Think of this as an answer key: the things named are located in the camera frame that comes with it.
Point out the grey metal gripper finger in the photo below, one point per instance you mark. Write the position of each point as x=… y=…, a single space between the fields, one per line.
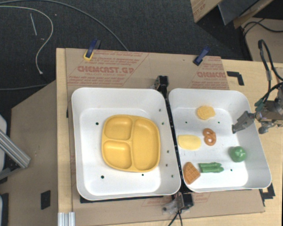
x=243 y=121
x=267 y=125

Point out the orange waffle slice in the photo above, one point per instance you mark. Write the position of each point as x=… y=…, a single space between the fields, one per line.
x=190 y=173

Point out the green bell pepper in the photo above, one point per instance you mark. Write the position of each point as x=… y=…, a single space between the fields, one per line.
x=237 y=154

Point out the white plastic tray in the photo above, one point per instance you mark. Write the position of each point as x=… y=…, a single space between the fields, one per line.
x=226 y=136
x=89 y=136

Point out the orange pretzel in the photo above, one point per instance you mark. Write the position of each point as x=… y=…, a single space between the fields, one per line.
x=206 y=133

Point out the green asparagus bundle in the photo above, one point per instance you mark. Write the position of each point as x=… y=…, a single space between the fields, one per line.
x=210 y=167

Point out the yellow divided plate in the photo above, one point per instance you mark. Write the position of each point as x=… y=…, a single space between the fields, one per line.
x=142 y=142

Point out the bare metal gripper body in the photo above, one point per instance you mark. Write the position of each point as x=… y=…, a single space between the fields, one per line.
x=272 y=111

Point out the brown cardboard board red print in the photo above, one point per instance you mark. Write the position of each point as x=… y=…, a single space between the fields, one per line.
x=133 y=68

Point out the round yellow biscuit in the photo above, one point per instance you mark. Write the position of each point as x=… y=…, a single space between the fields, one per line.
x=206 y=112

